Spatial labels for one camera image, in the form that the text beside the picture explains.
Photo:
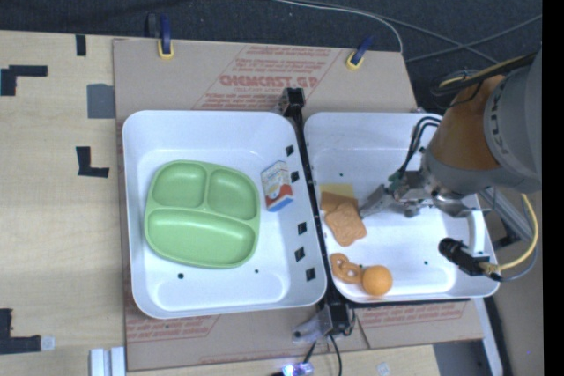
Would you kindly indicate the white plastic tray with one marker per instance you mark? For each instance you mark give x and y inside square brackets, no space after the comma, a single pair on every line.
[211,290]
[410,242]

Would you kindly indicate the yellow cheese slice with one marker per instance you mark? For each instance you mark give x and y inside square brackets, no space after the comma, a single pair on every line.
[337,189]

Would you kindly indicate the green divided plate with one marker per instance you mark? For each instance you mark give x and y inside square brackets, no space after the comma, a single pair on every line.
[200,216]

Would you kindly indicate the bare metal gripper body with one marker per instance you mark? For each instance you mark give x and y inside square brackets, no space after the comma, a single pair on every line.
[414,189]

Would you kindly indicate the orange pretzel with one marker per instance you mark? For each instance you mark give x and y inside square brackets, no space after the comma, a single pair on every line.
[343,268]

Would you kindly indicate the brown cardboard board red print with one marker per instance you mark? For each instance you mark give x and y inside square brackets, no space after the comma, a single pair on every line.
[176,75]

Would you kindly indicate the orange ball fruit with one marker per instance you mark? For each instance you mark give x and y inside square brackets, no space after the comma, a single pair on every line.
[377,280]

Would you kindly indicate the thin black rod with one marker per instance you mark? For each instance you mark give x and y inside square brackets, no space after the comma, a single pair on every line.
[308,171]

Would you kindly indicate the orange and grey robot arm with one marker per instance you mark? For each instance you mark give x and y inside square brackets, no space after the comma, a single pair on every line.
[493,136]

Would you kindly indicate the brown toast slice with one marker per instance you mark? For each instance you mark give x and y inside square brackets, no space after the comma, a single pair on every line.
[331,201]
[347,225]

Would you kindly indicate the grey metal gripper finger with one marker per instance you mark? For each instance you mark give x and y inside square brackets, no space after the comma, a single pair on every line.
[373,211]
[379,197]

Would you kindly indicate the black cylinder on white bracket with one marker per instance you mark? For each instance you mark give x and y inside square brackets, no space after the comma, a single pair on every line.
[460,255]

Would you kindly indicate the white red blue carton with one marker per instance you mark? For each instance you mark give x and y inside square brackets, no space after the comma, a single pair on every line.
[277,187]

